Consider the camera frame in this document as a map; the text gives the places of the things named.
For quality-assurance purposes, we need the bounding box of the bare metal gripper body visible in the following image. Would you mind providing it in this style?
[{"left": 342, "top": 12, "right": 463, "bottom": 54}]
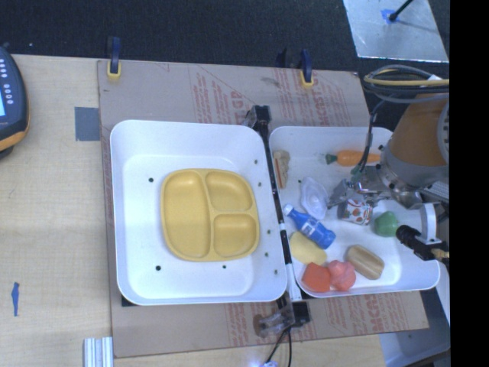
[{"left": 354, "top": 164, "right": 424, "bottom": 210}]

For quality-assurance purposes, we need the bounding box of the yellow divided plate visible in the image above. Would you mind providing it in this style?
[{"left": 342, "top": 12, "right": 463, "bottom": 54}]
[{"left": 160, "top": 167, "right": 261, "bottom": 263}]

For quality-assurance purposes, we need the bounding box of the yellow toy potato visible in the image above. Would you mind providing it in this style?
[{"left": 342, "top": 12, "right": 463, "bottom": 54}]
[{"left": 289, "top": 230, "right": 329, "bottom": 265}]

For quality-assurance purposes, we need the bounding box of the white plastic tray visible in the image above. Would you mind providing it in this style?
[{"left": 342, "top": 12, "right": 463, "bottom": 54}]
[
  {"left": 109, "top": 119, "right": 289, "bottom": 307},
  {"left": 268, "top": 125, "right": 442, "bottom": 299}
]

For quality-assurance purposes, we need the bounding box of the black block with thin wires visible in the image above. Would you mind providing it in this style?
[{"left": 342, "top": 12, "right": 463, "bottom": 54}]
[
  {"left": 258, "top": 298, "right": 311, "bottom": 337},
  {"left": 243, "top": 104, "right": 273, "bottom": 130}
]

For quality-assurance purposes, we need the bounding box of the pink toy lump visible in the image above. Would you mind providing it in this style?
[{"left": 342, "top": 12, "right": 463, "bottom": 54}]
[{"left": 327, "top": 258, "right": 358, "bottom": 292}]

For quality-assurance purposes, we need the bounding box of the tan toy bread slice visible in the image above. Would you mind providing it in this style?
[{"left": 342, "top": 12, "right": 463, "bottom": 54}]
[{"left": 272, "top": 149, "right": 292, "bottom": 190}]

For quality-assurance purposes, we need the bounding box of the clear plastic packet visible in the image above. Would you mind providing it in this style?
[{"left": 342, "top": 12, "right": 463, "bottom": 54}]
[{"left": 300, "top": 176, "right": 329, "bottom": 221}]

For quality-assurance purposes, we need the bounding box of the tan toy bread roll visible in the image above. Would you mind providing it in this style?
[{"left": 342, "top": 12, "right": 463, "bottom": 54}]
[{"left": 345, "top": 244, "right": 386, "bottom": 281}]

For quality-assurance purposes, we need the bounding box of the green toy pepper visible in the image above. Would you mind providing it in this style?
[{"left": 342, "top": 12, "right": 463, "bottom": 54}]
[{"left": 373, "top": 210, "right": 400, "bottom": 239}]

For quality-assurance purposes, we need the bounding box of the orange toy carrot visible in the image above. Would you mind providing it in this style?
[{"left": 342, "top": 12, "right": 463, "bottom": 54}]
[{"left": 325, "top": 149, "right": 382, "bottom": 168}]

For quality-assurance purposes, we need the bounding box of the white can with red print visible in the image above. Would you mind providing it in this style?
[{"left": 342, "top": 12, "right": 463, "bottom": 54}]
[{"left": 340, "top": 198, "right": 374, "bottom": 226}]

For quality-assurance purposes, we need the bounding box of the black cylinder on white bracket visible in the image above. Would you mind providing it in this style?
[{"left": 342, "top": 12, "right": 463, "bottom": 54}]
[{"left": 395, "top": 201, "right": 450, "bottom": 261}]

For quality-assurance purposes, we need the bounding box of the orange cube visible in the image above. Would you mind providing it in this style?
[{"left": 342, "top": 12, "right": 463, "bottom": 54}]
[{"left": 301, "top": 261, "right": 332, "bottom": 294}]

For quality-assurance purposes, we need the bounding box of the blue plastic bottle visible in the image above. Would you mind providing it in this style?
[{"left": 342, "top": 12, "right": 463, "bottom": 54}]
[{"left": 283, "top": 203, "right": 338, "bottom": 251}]

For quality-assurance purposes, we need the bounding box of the thin black and white rod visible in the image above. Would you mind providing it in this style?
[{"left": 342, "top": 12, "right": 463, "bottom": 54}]
[{"left": 257, "top": 119, "right": 301, "bottom": 302}]

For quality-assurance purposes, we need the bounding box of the brown cardboard board red print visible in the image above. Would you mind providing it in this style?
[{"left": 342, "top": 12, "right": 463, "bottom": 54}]
[{"left": 96, "top": 60, "right": 431, "bottom": 359}]

